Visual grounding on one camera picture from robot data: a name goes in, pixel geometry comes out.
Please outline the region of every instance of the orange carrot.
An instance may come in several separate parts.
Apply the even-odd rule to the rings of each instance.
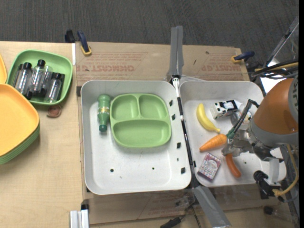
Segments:
[[[232,154],[229,153],[226,155],[226,162],[229,170],[231,171],[232,175],[234,175],[236,178],[239,178],[242,174],[233,162]]]
[[[210,150],[219,146],[224,145],[227,142],[227,136],[220,133],[213,137],[212,139],[208,140],[205,144],[203,144],[200,148],[199,151],[203,152],[206,150]]]

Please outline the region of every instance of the yellow banana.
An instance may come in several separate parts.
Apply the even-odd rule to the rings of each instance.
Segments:
[[[219,133],[220,129],[217,128],[212,121],[206,116],[205,107],[202,103],[198,105],[196,109],[196,117],[199,123],[208,131],[216,131]]]

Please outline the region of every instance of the brown round object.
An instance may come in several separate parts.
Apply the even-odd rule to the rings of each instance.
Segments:
[[[60,105],[51,105],[47,110],[48,117],[59,117],[61,114],[61,106]]]

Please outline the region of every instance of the wooden table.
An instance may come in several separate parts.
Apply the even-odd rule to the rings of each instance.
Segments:
[[[0,41],[0,53],[7,71],[17,54],[26,49],[53,52],[73,61],[72,44]],[[70,91],[61,104],[59,118],[47,117],[47,107],[35,106],[40,117],[40,135],[24,152],[4,165],[0,165],[0,227],[4,228],[67,228],[71,210],[79,210],[84,200],[85,186],[82,182],[81,138],[76,95],[76,67]],[[229,208],[229,201],[221,197],[223,209],[232,226],[237,227],[294,227],[291,223],[267,217],[256,203]],[[287,204],[280,205],[288,211]],[[109,211],[108,216],[123,214]],[[204,214],[198,214],[202,227],[211,227]],[[92,225],[92,227],[132,228],[159,227],[169,218],[128,221]],[[197,227],[193,215],[187,215],[181,228]]]

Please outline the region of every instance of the yellow cable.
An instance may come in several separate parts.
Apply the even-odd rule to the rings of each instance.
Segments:
[[[288,188],[286,188],[284,191],[280,191],[278,189],[272,189],[272,192],[274,192],[274,194],[276,196],[282,196],[284,195],[285,193],[289,192],[291,188],[293,188],[295,186],[295,184],[297,183],[297,181],[299,180],[299,171],[296,167],[296,163],[295,163],[295,159],[294,159],[294,156],[293,154],[291,153],[291,149],[290,149],[290,145],[287,144],[287,149],[288,149],[288,153],[290,155],[290,158],[291,158],[291,161],[293,163],[293,166],[294,166],[294,170],[295,170],[295,179],[293,181],[293,183],[290,184],[290,186]]]
[[[278,66],[278,67],[275,67],[275,68],[272,68],[268,71],[272,71],[272,70],[277,70],[277,69],[281,69],[281,68],[286,68],[286,67],[295,67],[295,66],[298,66],[299,65],[299,62],[296,62],[296,63],[290,63],[290,64],[286,64],[286,65],[283,65],[283,66]],[[255,69],[255,72],[261,70],[262,68],[256,68]]]

